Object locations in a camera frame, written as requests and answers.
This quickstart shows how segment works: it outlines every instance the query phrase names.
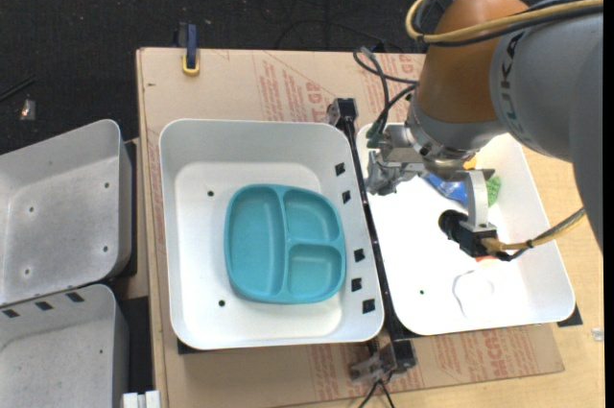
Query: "blue divided plate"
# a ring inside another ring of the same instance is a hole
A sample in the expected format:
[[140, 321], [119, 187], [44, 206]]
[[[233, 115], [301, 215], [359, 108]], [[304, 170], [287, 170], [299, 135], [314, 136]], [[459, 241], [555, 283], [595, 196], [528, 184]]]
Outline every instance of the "blue divided plate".
[[252, 184], [228, 204], [226, 270], [252, 300], [307, 303], [337, 293], [345, 278], [345, 241], [337, 209], [314, 191]]

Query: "white plastic bin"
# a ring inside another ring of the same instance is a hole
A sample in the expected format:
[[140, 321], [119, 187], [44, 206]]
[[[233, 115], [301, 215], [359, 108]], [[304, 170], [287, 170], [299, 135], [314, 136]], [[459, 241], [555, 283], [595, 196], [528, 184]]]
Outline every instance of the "white plastic bin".
[[[364, 175], [366, 131], [358, 133]], [[501, 178], [489, 221], [504, 242], [535, 237], [550, 227], [522, 148], [500, 135], [478, 153], [478, 167]], [[369, 195], [394, 311], [420, 335], [552, 323], [567, 319], [576, 305], [561, 256], [552, 241], [510, 262], [476, 261], [439, 229], [447, 209], [466, 213], [426, 180], [402, 182], [397, 192]]]
[[[177, 120], [160, 135], [171, 321], [197, 349], [361, 342], [384, 311], [345, 136], [320, 123]], [[346, 274], [332, 298], [309, 304], [247, 300], [224, 264], [224, 218], [255, 183], [319, 192], [337, 208]]]

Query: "cardboard sheet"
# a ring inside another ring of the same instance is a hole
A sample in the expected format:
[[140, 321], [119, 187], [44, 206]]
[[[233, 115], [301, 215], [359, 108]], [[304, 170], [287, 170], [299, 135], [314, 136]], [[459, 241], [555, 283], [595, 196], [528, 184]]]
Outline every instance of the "cardboard sheet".
[[[201, 72], [181, 72], [181, 50], [138, 52], [141, 128], [147, 147], [146, 205], [152, 224], [150, 271], [160, 331], [154, 341], [155, 378], [171, 408], [273, 407], [362, 397], [370, 386], [352, 382], [349, 366], [367, 359], [363, 345], [250, 348], [180, 354], [170, 323], [158, 137], [179, 118], [322, 121], [336, 97], [353, 97], [358, 124], [381, 110], [379, 79], [346, 53], [201, 50]], [[384, 70], [417, 79], [421, 55], [386, 55]], [[391, 95], [403, 85], [392, 84]], [[401, 121], [399, 103], [390, 121]], [[153, 312], [156, 325], [156, 311]], [[385, 332], [381, 342], [387, 339]], [[549, 324], [519, 326], [413, 340], [417, 366], [395, 376], [393, 393], [561, 372], [563, 361]]]

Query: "cable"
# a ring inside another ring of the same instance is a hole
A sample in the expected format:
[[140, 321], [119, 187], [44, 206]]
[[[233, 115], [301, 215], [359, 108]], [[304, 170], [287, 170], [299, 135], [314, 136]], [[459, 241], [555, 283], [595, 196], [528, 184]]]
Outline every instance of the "cable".
[[[301, 24], [309, 24], [309, 23], [312, 23], [312, 24], [314, 24], [314, 23], [315, 23], [315, 24], [330, 24], [331, 26], [335, 26], [335, 27], [338, 27], [338, 28], [340, 28], [340, 29], [346, 29], [347, 31], [351, 31], [352, 33], [355, 33], [355, 34], [357, 34], [357, 35], [365, 36], [365, 37], [368, 37], [368, 38], [370, 38], [370, 39], [375, 39], [375, 40], [377, 40], [377, 41], [379, 41], [379, 42], [382, 42], [382, 43], [383, 43], [383, 42], [385, 42], [385, 40], [384, 40], [384, 39], [382, 39], [382, 38], [380, 38], [380, 37], [378, 37], [378, 36], [371, 35], [371, 34], [369, 34], [369, 33], [366, 33], [365, 31], [360, 31], [360, 30], [358, 30], [358, 29], [356, 29], [356, 28], [353, 28], [353, 27], [351, 27], [351, 26], [347, 26], [347, 25], [342, 24], [342, 23], [337, 22], [337, 21], [330, 21], [330, 22], [328, 22], [328, 21], [326, 21], [326, 20], [324, 20], [324, 19], [303, 19], [303, 20], [299, 20], [299, 21], [297, 21], [297, 22], [296, 22], [294, 25], [291, 25], [291, 26], [289, 26], [288, 28], [286, 28], [286, 29], [285, 29], [285, 30], [282, 32], [282, 34], [281, 34], [281, 35], [280, 35], [280, 36], [279, 36], [279, 37], [278, 37], [278, 38], [275, 40], [275, 42], [274, 42], [274, 44], [273, 44], [272, 48], [273, 48], [273, 49], [279, 49], [279, 44], [281, 43], [281, 41], [283, 40], [283, 38], [284, 38], [284, 37], [285, 37], [285, 36], [286, 36], [286, 35], [287, 35], [287, 34], [288, 34], [290, 31], [292, 31], [292, 30], [293, 30], [294, 28], [296, 28], [297, 26], [300, 26]], [[400, 47], [395, 46], [395, 45], [393, 45], [393, 46], [394, 46], [396, 49], [398, 49], [399, 51], [402, 51], [402, 49], [401, 49]]]
[[[364, 68], [364, 70], [371, 72], [372, 74], [379, 75], [379, 72], [375, 68], [368, 66], [366, 63], [364, 63], [360, 59], [360, 57], [358, 56], [358, 52], [355, 51], [353, 57], [354, 57], [354, 60]], [[401, 84], [417, 85], [417, 81], [410, 80], [410, 79], [402, 79], [401, 77], [394, 77], [393, 75], [389, 75], [387, 73], [384, 73], [384, 77], [388, 81], [399, 82]]]
[[558, 223], [556, 226], [549, 228], [545, 232], [542, 232], [534, 239], [529, 239], [520, 243], [506, 244], [501, 242], [499, 239], [495, 239], [493, 237], [486, 237], [480, 242], [486, 248], [488, 253], [493, 255], [505, 251], [528, 250], [534, 248], [535, 246], [539, 246], [540, 244], [550, 242], [557, 237], [566, 234], [567, 232], [581, 224], [585, 217], [586, 211], [584, 210], [584, 208], [581, 208], [577, 212], [567, 217], [562, 222]]
[[[390, 109], [390, 92], [388, 89], [388, 83], [386, 82], [386, 75], [384, 74], [384, 70], [382, 70], [382, 65], [380, 65], [380, 62], [375, 58], [375, 55], [371, 51], [369, 51], [365, 46], [363, 46], [360, 49], [360, 52], [365, 55], [369, 60], [371, 60], [371, 63], [373, 63], [375, 69], [377, 70], [377, 75], [382, 81], [382, 90], [384, 91], [384, 108], [382, 109], [382, 112], [378, 118], [378, 120], [380, 120], [381, 122], [378, 128], [378, 132], [382, 133], [384, 131], [384, 127], [388, 123], [388, 112]], [[356, 59], [356, 57], [358, 56], [358, 52], [354, 51], [353, 55], [354, 59]]]
[[384, 381], [383, 379], [376, 380], [371, 386], [371, 389], [369, 389], [368, 393], [365, 396], [365, 399], [363, 399], [363, 402], [359, 405], [358, 408], [365, 408], [366, 404], [369, 403], [369, 401], [375, 394], [375, 390], [377, 389], [378, 386], [382, 387], [382, 391], [386, 395], [390, 408], [394, 408], [394, 403], [392, 402], [392, 398], [390, 397], [390, 393], [388, 391], [388, 388], [386, 387], [386, 385], [390, 382], [390, 378], [391, 378], [391, 375], [389, 375], [389, 378], [386, 381]]
[[12, 85], [8, 89], [0, 92], [0, 103], [2, 101], [9, 99], [13, 94], [19, 92], [21, 89], [26, 88], [28, 85], [33, 84], [34, 82], [36, 82], [35, 76], [31, 75], [30, 77], [24, 79], [23, 81], [15, 85]]
[[[560, 18], [569, 18], [570, 16], [578, 16], [585, 15], [588, 13], [595, 13], [602, 11], [603, 9], [603, 0], [575, 0], [562, 4], [554, 4], [551, 6], [544, 7], [538, 10], [528, 10], [525, 12], [519, 12], [513, 15], [508, 15], [505, 17], [500, 17], [498, 19], [492, 19], [486, 21], [481, 24], [476, 24], [474, 26], [469, 26], [466, 28], [461, 28], [456, 31], [451, 31], [448, 33], [441, 34], [432, 34], [427, 35], [419, 30], [419, 27], [416, 23], [416, 18], [420, 16], [420, 11], [423, 10], [424, 4], [428, 3], [429, 0], [416, 0], [413, 5], [410, 7], [408, 11], [406, 20], [405, 20], [405, 28], [410, 37], [416, 40], [421, 40], [429, 44], [437, 44], [437, 45], [447, 45], [447, 46], [459, 46], [461, 44], [451, 44], [450, 41], [458, 38], [465, 38], [470, 41], [484, 41], [495, 36], [502, 36], [509, 32], [507, 31], [498, 31], [492, 32], [493, 29], [504, 28], [506, 26], [515, 27], [519, 26], [521, 28], [527, 27], [528, 25], [533, 25], [535, 23], [543, 23], [549, 22], [553, 20], [559, 20]], [[474, 36], [480, 33], [488, 32], [490, 36], [478, 36], [471, 37], [467, 39], [467, 36]]]
[[[369, 68], [368, 65], [366, 65], [360, 60], [358, 56], [359, 52], [365, 55], [371, 61], [371, 63], [373, 63], [373, 65], [375, 66], [374, 70]], [[402, 84], [407, 84], [408, 86], [405, 87], [403, 90], [401, 90], [398, 94], [396, 94], [391, 99], [390, 91], [388, 89], [388, 83], [387, 83], [387, 80], [391, 76], [388, 76], [387, 74], [384, 73], [384, 70], [382, 69], [382, 65], [375, 58], [375, 55], [370, 50], [368, 50], [366, 47], [362, 47], [359, 50], [354, 50], [352, 55], [354, 57], [354, 60], [359, 65], [361, 65], [363, 68], [365, 68], [369, 72], [372, 72], [378, 75], [380, 80], [382, 81], [382, 89], [384, 91], [384, 107], [382, 108], [382, 111], [380, 112], [379, 116], [375, 120], [375, 123], [373, 123], [373, 126], [377, 128], [377, 132], [382, 133], [384, 132], [384, 128], [386, 127], [388, 123], [388, 116], [389, 116], [390, 109], [392, 108], [392, 106], [394, 106], [395, 103], [397, 103], [399, 100], [403, 99], [405, 96], [410, 94], [417, 87], [418, 82], [409, 81], [406, 79], [395, 78], [397, 79], [395, 82], [402, 82]]]

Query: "small black hole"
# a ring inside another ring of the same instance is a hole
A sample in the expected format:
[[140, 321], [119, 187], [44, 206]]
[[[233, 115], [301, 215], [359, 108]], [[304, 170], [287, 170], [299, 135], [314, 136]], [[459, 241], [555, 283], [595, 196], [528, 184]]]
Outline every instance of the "small black hole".
[[363, 314], [375, 310], [375, 299], [363, 300]]
[[356, 250], [354, 252], [354, 261], [357, 263], [365, 259], [365, 250]]
[[51, 305], [49, 302], [45, 302], [44, 300], [42, 300], [41, 302], [35, 302], [36, 307], [38, 307], [38, 309], [40, 309], [41, 311], [48, 311], [49, 309], [53, 309], [54, 306]]
[[19, 316], [19, 313], [17, 311], [13, 311], [12, 309], [7, 309], [6, 311], [2, 311], [5, 316], [8, 316], [9, 318], [17, 318]]
[[81, 297], [77, 292], [71, 292], [66, 294], [66, 297], [69, 298], [73, 302], [85, 302], [85, 299]]
[[352, 278], [352, 292], [356, 292], [357, 290], [361, 290], [363, 288], [363, 279], [362, 278]]

